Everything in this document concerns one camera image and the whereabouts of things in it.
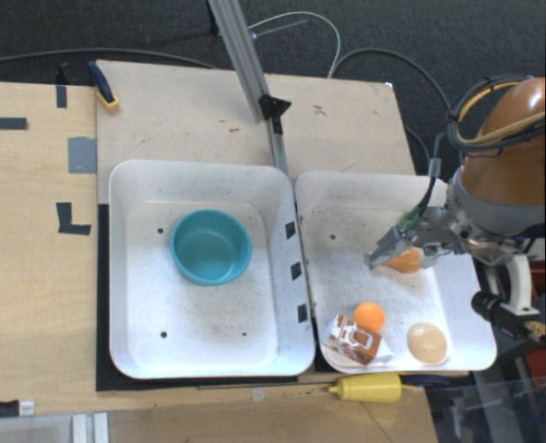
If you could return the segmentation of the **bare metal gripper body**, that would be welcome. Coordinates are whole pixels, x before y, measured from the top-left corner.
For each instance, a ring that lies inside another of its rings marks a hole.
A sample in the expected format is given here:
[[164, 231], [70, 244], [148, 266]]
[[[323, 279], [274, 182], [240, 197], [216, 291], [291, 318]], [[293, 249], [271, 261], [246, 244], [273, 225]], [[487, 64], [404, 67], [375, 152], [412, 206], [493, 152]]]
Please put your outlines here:
[[439, 245], [441, 256], [468, 254], [487, 266], [506, 264], [530, 252], [534, 227], [517, 216], [521, 208], [481, 210], [472, 216], [462, 208], [429, 207], [403, 223], [411, 244]]

